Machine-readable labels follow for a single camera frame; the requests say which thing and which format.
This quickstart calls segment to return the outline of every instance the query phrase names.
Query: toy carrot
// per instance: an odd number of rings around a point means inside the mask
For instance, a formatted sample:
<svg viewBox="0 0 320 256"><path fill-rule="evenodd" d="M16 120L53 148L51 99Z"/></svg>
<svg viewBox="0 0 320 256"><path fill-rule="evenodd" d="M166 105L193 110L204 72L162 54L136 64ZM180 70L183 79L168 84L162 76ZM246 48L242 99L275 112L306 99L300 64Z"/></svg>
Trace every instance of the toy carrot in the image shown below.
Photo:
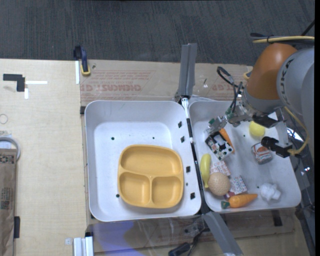
<svg viewBox="0 0 320 256"><path fill-rule="evenodd" d="M225 128L221 128L221 129L219 130L219 133L222 135L222 137L224 137L224 139L225 139L225 140L229 143L229 145L233 148L233 152L232 152L232 153L234 153L234 152L235 152L235 147L232 145L231 139L230 139L229 135L227 134L226 129L225 129Z"/></svg>
<svg viewBox="0 0 320 256"><path fill-rule="evenodd" d="M231 208L240 208L250 203L252 200L256 199L258 194L237 194L233 195L228 199L228 202L221 201L221 208L226 209Z"/></svg>

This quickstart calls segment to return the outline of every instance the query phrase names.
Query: blue clamp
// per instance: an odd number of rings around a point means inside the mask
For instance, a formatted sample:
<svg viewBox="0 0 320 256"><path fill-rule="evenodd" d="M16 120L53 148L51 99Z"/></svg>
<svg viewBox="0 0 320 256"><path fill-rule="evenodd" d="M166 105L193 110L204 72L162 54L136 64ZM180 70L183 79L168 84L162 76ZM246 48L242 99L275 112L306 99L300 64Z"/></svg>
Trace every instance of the blue clamp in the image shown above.
<svg viewBox="0 0 320 256"><path fill-rule="evenodd" d="M81 65L80 65L81 74L83 76L89 76L91 72L87 62L86 50L81 45L77 45L73 50L73 57L75 60L81 59Z"/></svg>

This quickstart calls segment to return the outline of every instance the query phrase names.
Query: yellow ball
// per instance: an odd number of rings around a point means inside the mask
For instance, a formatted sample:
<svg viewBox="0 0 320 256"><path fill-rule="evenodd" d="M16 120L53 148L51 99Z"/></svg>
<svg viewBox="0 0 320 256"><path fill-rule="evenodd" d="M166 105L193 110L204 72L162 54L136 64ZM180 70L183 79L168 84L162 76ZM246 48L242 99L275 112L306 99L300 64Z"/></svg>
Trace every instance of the yellow ball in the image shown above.
<svg viewBox="0 0 320 256"><path fill-rule="evenodd" d="M250 122L249 132L254 137L262 137L265 135L266 128L254 121Z"/></svg>

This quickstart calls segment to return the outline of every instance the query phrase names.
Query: tan ball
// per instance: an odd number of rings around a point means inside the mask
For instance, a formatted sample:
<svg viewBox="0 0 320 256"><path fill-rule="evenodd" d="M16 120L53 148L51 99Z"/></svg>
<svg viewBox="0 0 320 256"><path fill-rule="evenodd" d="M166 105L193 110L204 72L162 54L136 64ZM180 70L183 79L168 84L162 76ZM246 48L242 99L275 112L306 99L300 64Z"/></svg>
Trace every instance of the tan ball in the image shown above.
<svg viewBox="0 0 320 256"><path fill-rule="evenodd" d="M209 177L208 186L214 195L223 196L230 190L231 183L227 175L222 172L214 172Z"/></svg>

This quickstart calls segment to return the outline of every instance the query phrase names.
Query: lemon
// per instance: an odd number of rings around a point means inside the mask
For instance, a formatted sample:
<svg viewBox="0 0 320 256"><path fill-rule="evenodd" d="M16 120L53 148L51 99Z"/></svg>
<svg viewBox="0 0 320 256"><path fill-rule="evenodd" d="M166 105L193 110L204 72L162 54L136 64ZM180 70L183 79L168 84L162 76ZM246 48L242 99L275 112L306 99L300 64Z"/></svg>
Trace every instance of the lemon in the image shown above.
<svg viewBox="0 0 320 256"><path fill-rule="evenodd" d="M208 180L210 191L216 196L223 196L230 190L231 183L227 175L222 172L214 172Z"/></svg>
<svg viewBox="0 0 320 256"><path fill-rule="evenodd" d="M265 135L266 128L254 121L249 124L249 132L254 137L262 137Z"/></svg>

